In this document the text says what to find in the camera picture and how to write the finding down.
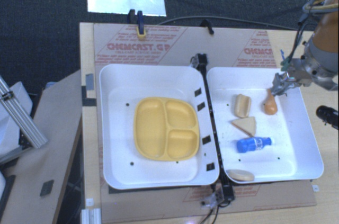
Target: yellow divided plate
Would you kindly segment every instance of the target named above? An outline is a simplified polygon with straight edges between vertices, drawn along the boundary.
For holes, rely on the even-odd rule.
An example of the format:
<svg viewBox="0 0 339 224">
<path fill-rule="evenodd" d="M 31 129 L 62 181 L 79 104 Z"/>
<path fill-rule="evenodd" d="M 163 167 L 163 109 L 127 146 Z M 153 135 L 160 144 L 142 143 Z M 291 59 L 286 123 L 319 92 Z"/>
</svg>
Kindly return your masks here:
<svg viewBox="0 0 339 224">
<path fill-rule="evenodd" d="M 136 107 L 134 142 L 138 151 L 152 160 L 189 159 L 199 149 L 197 114 L 181 100 L 145 98 Z"/>
</svg>

